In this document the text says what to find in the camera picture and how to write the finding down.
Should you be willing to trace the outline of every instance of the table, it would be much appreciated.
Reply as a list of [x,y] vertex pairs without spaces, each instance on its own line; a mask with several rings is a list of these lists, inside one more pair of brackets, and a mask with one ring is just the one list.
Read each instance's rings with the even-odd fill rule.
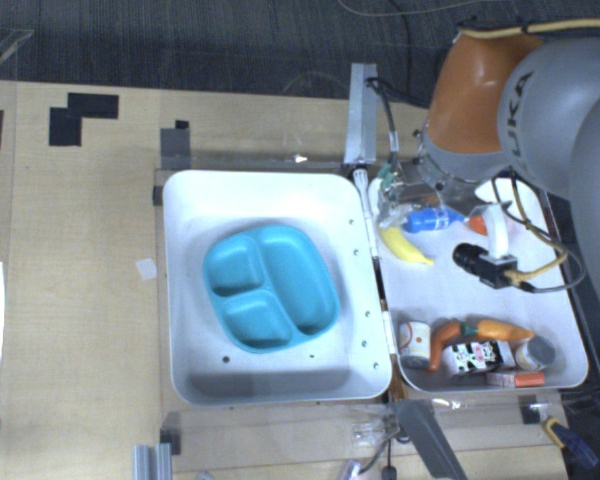
[[[81,147],[51,147],[49,109],[66,107],[69,92],[118,95],[119,115],[82,119]],[[422,110],[394,107],[400,130],[424,118]],[[282,144],[288,152],[330,155],[343,148],[347,102],[0,82],[0,110],[0,256],[7,279],[0,480],[131,478],[133,446],[157,443],[166,396],[158,283],[144,280],[136,266],[156,260],[152,190],[160,128],[189,121],[194,149],[267,151]],[[415,145],[409,147],[413,153]],[[543,396],[560,416],[559,395]],[[196,432],[209,453],[225,439],[240,438],[243,448],[208,456],[202,466],[216,479],[332,479],[347,457],[373,454],[354,447],[350,435],[328,435],[321,455],[311,455],[315,428],[303,425],[305,410],[273,409],[285,414],[284,424],[269,433],[266,424],[233,428],[207,414]],[[345,405],[322,410],[342,425],[331,426],[336,438],[336,430],[350,433]],[[220,419],[231,421],[227,414]],[[566,478],[559,449],[539,425],[522,425],[515,409],[498,425],[469,428],[461,420],[443,427],[470,478]],[[278,453],[265,448],[271,442]],[[428,478],[411,445],[395,448],[401,475]],[[180,470],[179,480],[199,472]]]

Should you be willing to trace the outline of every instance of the yellow cable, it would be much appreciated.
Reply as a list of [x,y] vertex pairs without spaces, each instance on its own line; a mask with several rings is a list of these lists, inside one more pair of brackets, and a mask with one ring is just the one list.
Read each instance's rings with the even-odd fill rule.
[[520,283],[529,281],[530,279],[533,279],[534,277],[538,277],[539,275],[544,274],[545,272],[548,272],[552,268],[555,268],[555,267],[561,265],[567,259],[568,253],[567,253],[567,249],[564,245],[562,245],[561,243],[553,242],[553,241],[549,240],[548,238],[543,236],[542,233],[540,233],[540,231],[538,230],[538,228],[536,226],[534,226],[531,223],[531,221],[529,220],[529,217],[527,217],[527,214],[524,211],[524,207],[522,206],[522,201],[520,200],[520,193],[518,192],[518,187],[515,183],[513,183],[513,197],[516,201],[516,205],[518,206],[518,210],[520,211],[520,217],[522,217],[522,220],[525,223],[525,227],[529,231],[531,231],[531,233],[533,233],[533,235],[538,240],[540,240],[544,244],[548,245],[549,247],[553,247],[556,251],[558,251],[560,253],[560,255],[555,260],[550,261],[546,265],[544,265],[540,268],[537,268],[535,270],[532,270],[531,272],[522,272],[520,270],[505,271],[504,275],[511,280],[511,283],[514,286],[519,286]]
[[576,28],[600,28],[600,18],[579,18],[575,20],[550,21],[548,23],[535,23],[527,27],[515,26],[493,30],[475,30],[460,27],[458,31],[475,39],[498,39],[502,37],[519,36],[522,34],[542,34]]

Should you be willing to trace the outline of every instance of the blue divided plate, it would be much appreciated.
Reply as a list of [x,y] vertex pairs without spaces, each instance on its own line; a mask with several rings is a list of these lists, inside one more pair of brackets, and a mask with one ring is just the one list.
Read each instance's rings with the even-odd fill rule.
[[216,243],[203,262],[213,308],[249,352],[273,352],[333,326],[340,301],[311,239],[291,226],[262,226]]

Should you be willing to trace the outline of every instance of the orange object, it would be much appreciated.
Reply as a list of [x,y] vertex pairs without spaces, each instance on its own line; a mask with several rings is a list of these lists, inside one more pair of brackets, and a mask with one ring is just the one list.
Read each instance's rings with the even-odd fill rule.
[[442,358],[442,349],[453,338],[460,336],[460,332],[460,322],[451,320],[451,322],[447,322],[433,333],[433,336],[431,336],[431,360],[429,368],[427,368],[428,372],[438,371],[438,368],[440,368],[440,359]]
[[513,69],[542,44],[535,36],[475,39],[460,35],[442,66],[429,109],[427,133],[452,153],[500,151],[497,116]]
[[514,341],[535,336],[535,333],[529,329],[497,320],[480,320],[476,328],[478,329],[476,336],[479,341]]
[[487,225],[482,215],[474,215],[469,218],[469,227],[479,235],[487,236]]
[[503,388],[530,388],[544,386],[544,372],[535,373],[487,373],[487,384]]

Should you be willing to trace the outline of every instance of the bottle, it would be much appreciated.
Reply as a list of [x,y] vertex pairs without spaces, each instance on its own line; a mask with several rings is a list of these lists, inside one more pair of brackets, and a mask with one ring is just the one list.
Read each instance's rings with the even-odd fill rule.
[[448,228],[456,221],[464,221],[464,217],[444,206],[437,208],[424,208],[407,215],[402,225],[407,233],[419,233],[420,231],[433,231]]

